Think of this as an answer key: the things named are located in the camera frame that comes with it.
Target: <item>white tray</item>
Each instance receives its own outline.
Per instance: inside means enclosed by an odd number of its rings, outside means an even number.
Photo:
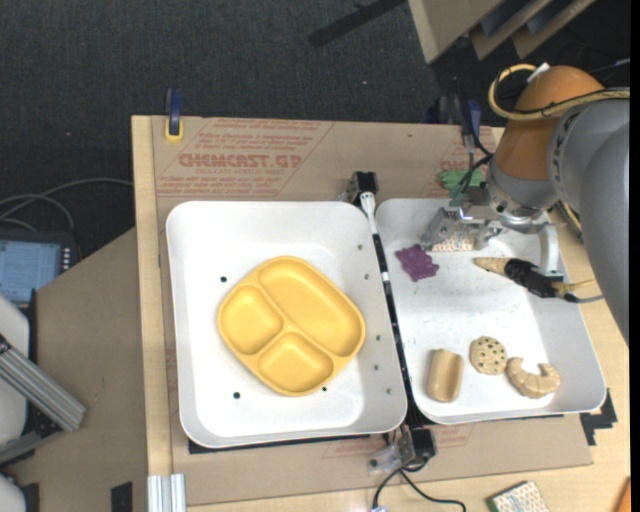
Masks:
[[[411,387],[420,411],[444,424],[584,412],[602,404],[606,387],[580,309],[560,299],[541,299],[509,279],[473,263],[478,256],[514,257],[540,262],[535,235],[508,232],[482,251],[431,253],[440,266],[434,277],[413,282],[395,252],[419,242],[439,199],[391,199],[376,218],[385,249]],[[564,271],[560,261],[559,271]],[[489,376],[469,362],[469,345],[480,337],[501,341],[508,357],[524,358],[523,367],[539,373],[550,363],[562,385],[541,399],[521,395],[506,374]],[[458,398],[442,403],[426,393],[433,352],[444,348],[463,357]]]
[[[210,448],[388,432],[407,399],[369,225],[340,202],[191,201],[167,219],[182,426]],[[216,326],[226,294],[264,261],[291,255],[331,279],[362,312],[358,355],[304,397],[260,382]]]

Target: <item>yellow clip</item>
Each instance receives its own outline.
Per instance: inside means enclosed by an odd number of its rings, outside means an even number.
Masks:
[[[171,135],[169,133],[169,120],[165,119],[164,121],[164,137],[169,142],[180,142],[184,137],[184,123],[182,119],[180,120],[180,124],[178,125],[178,135]]]

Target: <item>black carpet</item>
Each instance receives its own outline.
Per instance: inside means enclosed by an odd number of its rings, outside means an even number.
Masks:
[[[526,61],[628,86],[628,65],[597,70],[630,56],[630,13],[630,0],[598,0]],[[484,122],[502,125],[486,90],[520,60],[507,42],[480,62],[462,38],[429,66],[398,0],[3,0],[0,23],[0,201],[132,180],[130,117],[163,113],[168,87],[181,88],[186,115],[420,123],[458,79]],[[134,225],[128,186],[52,197],[73,215],[85,256]],[[45,202],[12,218],[67,227]]]

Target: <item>wooden table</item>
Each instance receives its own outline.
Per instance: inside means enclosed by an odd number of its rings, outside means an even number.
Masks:
[[[140,320],[144,363],[146,407],[147,466],[149,475],[174,473],[170,441],[170,420],[165,360],[165,332],[163,326],[163,295],[158,266],[159,224],[152,118],[136,116],[132,120],[133,158],[136,185],[137,241],[140,284]],[[365,126],[353,123],[334,123],[334,130],[353,135],[354,144],[366,147]],[[442,127],[377,125],[373,127],[371,145],[380,140],[404,141],[406,137],[441,133]],[[389,151],[394,145],[389,143]],[[398,151],[406,150],[398,144]],[[351,155],[357,161],[357,155]],[[377,171],[383,181],[384,171]],[[317,198],[322,184],[309,183],[310,195]],[[562,254],[571,281],[591,277],[591,269],[582,243],[569,230],[560,230]],[[467,510],[487,510],[486,498],[525,480],[534,480],[553,511],[616,511],[630,478],[630,419],[629,419],[629,350],[613,318],[603,302],[580,306],[587,328],[597,351],[602,371],[617,413],[617,423],[608,430],[598,430],[597,445],[592,448],[594,464],[553,471],[505,474],[432,482],[421,485],[432,496],[463,501]],[[328,492],[289,496],[251,502],[234,502],[190,507],[204,511],[368,511],[375,489]],[[381,503],[390,510],[425,510],[425,502],[407,485],[390,485],[383,491]],[[428,505],[429,510],[454,510],[445,505]]]

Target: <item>yellow plate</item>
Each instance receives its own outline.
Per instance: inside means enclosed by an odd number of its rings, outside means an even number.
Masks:
[[[282,394],[324,386],[358,353],[362,314],[305,260],[273,258],[255,268],[218,309],[222,339],[251,372]]]

